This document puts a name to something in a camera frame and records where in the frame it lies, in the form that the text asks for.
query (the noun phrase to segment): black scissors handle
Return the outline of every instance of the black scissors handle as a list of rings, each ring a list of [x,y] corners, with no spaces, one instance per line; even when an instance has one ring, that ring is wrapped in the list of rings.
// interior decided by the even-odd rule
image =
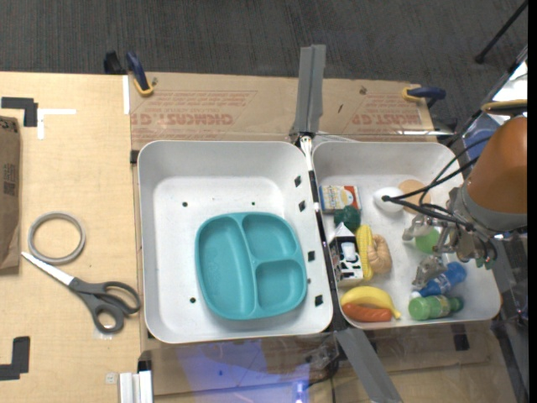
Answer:
[[[90,310],[93,322],[97,329],[104,333],[118,332],[123,328],[125,315],[133,314],[140,310],[141,301],[136,290],[122,282],[108,281],[100,284],[89,284],[74,278],[69,288],[73,290],[87,305]],[[127,292],[133,303],[127,303],[120,296],[115,296],[109,290],[123,290]],[[102,313],[107,313],[114,319],[113,326],[107,326],[101,322],[99,317]]]

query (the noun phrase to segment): scissors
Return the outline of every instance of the scissors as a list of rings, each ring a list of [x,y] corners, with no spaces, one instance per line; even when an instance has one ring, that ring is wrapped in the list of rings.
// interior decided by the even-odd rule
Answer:
[[[47,264],[40,259],[36,259],[32,254],[22,252],[24,258],[36,265],[44,272],[56,278],[66,285],[71,291],[77,294],[89,308],[93,322],[97,329],[104,333],[118,332],[123,328],[123,320],[126,315],[131,315],[140,310],[140,297],[133,287],[122,282],[108,281],[99,284],[88,284],[83,280],[66,274],[66,272]],[[123,290],[128,293],[133,303],[127,303],[122,297],[115,296],[109,290]],[[99,319],[99,315],[107,313],[114,319],[113,325],[105,325]]]

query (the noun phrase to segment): wooden table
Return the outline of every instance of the wooden table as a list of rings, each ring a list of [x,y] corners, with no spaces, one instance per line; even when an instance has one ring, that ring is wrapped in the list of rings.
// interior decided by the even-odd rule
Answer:
[[[161,86],[165,77],[159,80]],[[234,82],[246,82],[250,91],[257,88],[257,97],[266,95],[264,88],[272,88],[287,97],[280,101],[279,109],[294,112],[295,80],[239,78],[182,75],[180,79],[189,80],[186,89],[211,85],[213,90],[229,90]],[[329,80],[326,85],[325,109],[334,114],[340,108],[341,92],[350,94],[355,89],[359,94],[364,87],[359,81]],[[123,76],[4,72],[0,96],[32,97],[42,109],[76,110],[74,115],[47,115],[44,139],[38,139],[36,128],[22,128],[21,249],[27,250],[26,237],[35,218],[55,210],[69,212],[80,218],[87,240],[81,256],[61,268],[90,282],[120,280],[136,286],[139,222]],[[22,111],[0,109],[0,114],[17,117],[22,127]],[[69,252],[77,241],[76,231],[63,222],[48,223],[36,236],[37,246],[50,255]],[[0,364],[11,362],[14,338],[30,337],[29,372],[17,380],[0,381],[1,401],[116,402],[117,375],[135,373],[143,350],[162,347],[148,342],[138,315],[130,317],[113,337],[97,332],[81,300],[23,259],[18,270],[0,273],[0,300]],[[402,353],[389,348],[379,352],[404,400],[515,401],[498,342],[487,324],[469,327],[469,336],[482,342],[486,356],[469,358],[464,364],[457,362],[460,358],[455,351],[444,353],[449,362],[440,367],[426,360],[416,364],[413,360],[420,358],[420,351],[409,347]],[[333,384],[336,401],[368,401],[350,369],[341,369]],[[312,390],[310,401],[326,401],[331,383],[315,385]],[[220,397],[206,393],[203,401],[257,401],[260,392],[231,391]],[[189,394],[155,396],[155,400],[201,401]]]

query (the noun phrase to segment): white ball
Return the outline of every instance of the white ball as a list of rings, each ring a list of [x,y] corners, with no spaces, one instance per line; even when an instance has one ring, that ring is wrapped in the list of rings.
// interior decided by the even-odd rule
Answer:
[[[386,212],[399,212],[403,209],[402,205],[398,205],[396,203],[392,203],[391,201],[383,201],[384,196],[390,196],[390,197],[396,197],[396,196],[402,196],[404,193],[394,186],[387,186],[385,188],[381,188],[380,190],[376,190],[373,193],[373,201],[375,205],[379,209],[382,209]]]

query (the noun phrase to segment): hot dog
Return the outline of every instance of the hot dog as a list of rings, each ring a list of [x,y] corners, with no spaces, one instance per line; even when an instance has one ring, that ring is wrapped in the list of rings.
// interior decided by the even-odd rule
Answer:
[[[343,313],[354,321],[387,322],[392,320],[392,312],[384,307],[373,308],[346,303],[341,308]]]

